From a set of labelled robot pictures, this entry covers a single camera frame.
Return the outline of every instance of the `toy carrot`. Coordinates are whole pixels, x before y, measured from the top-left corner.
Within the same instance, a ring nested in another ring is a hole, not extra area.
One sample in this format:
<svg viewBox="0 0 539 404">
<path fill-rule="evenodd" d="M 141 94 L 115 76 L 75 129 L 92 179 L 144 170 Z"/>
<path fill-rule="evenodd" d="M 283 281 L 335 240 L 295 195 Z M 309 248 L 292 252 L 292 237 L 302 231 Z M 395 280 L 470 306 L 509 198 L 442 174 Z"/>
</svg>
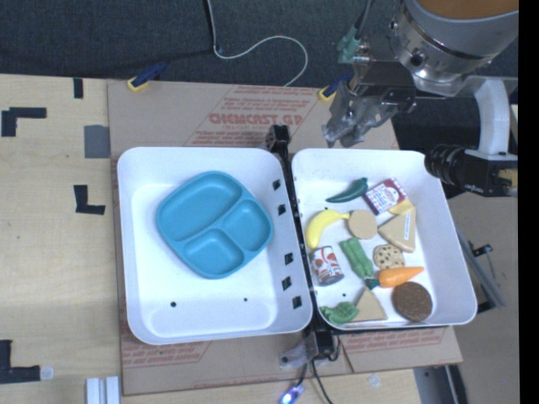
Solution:
<svg viewBox="0 0 539 404">
<path fill-rule="evenodd" d="M 383 269 L 377 279 L 366 279 L 365 284 L 369 289 L 380 287 L 395 287 L 406 283 L 409 279 L 424 271 L 422 266 L 408 266 L 401 268 Z"/>
</svg>

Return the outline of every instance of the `toy banana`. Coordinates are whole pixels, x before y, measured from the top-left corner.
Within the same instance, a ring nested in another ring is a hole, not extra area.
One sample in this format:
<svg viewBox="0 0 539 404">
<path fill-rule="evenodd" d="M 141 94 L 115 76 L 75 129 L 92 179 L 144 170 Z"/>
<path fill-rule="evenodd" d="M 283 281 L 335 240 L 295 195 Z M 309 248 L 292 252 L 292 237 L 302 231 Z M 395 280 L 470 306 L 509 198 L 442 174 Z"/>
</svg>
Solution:
<svg viewBox="0 0 539 404">
<path fill-rule="evenodd" d="M 327 226 L 339 219 L 348 220 L 349 218 L 350 213 L 340 213 L 336 210 L 320 211 L 311 219 L 311 221 L 309 221 L 309 224 L 307 225 L 307 230 L 305 232 L 307 246 L 311 250 L 314 250 L 318 246 L 320 236 Z"/>
</svg>

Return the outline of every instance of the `green chili pepper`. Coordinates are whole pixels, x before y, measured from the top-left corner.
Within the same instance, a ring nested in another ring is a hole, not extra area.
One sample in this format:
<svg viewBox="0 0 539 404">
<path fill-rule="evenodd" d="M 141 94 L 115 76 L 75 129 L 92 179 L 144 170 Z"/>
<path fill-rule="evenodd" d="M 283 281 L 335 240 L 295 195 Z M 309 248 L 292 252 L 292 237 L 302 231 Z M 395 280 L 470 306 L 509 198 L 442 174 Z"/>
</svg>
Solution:
<svg viewBox="0 0 539 404">
<path fill-rule="evenodd" d="M 363 196 L 363 194 L 367 192 L 368 188 L 369 186 L 367 184 L 367 178 L 357 179 L 350 185 L 348 190 L 344 191 L 341 194 L 336 194 L 331 198 L 327 198 L 326 202 L 331 202 L 335 204 L 341 202 L 348 202 L 349 200 Z"/>
<path fill-rule="evenodd" d="M 321 306 L 320 311 L 324 316 L 335 324 L 341 324 L 351 321 L 360 312 L 351 302 L 340 302 L 334 307 Z"/>
<path fill-rule="evenodd" d="M 362 279 L 374 275 L 374 266 L 372 261 L 367 257 L 360 241 L 357 238 L 350 238 L 339 243 L 344 254 L 350 262 L 352 270 Z"/>
</svg>

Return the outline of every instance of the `cardboard box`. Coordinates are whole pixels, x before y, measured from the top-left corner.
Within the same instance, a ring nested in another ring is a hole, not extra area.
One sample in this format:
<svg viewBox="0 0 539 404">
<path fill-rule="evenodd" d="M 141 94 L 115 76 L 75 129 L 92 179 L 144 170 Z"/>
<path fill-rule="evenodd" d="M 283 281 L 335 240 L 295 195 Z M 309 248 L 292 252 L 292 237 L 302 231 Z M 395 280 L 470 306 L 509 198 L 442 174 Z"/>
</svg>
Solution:
<svg viewBox="0 0 539 404">
<path fill-rule="evenodd" d="M 151 82 L 139 93 L 109 81 L 109 126 L 120 302 L 120 344 L 125 395 L 181 391 L 220 385 L 296 379 L 299 369 L 282 369 L 280 353 L 294 348 L 302 333 L 231 338 L 151 346 L 136 340 L 125 317 L 124 272 L 116 163 L 135 146 L 261 146 L 271 125 L 288 125 L 291 153 L 326 147 L 321 126 L 329 104 L 315 88 L 252 87 Z M 356 146 L 397 149 L 387 122 Z M 462 361 L 452 327 L 364 332 L 340 337 L 343 352 L 323 363 L 320 375 L 346 375 Z"/>
</svg>

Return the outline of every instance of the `toy can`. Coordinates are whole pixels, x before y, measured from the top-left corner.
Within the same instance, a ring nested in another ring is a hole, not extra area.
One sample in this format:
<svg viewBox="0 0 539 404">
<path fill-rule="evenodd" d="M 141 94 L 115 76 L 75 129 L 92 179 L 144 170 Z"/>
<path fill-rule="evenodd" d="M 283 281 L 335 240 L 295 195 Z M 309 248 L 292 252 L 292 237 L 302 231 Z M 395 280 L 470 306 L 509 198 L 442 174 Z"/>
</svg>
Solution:
<svg viewBox="0 0 539 404">
<path fill-rule="evenodd" d="M 312 252 L 311 266 L 321 286 L 337 283 L 344 278 L 334 250 L 330 246 L 320 247 Z"/>
</svg>

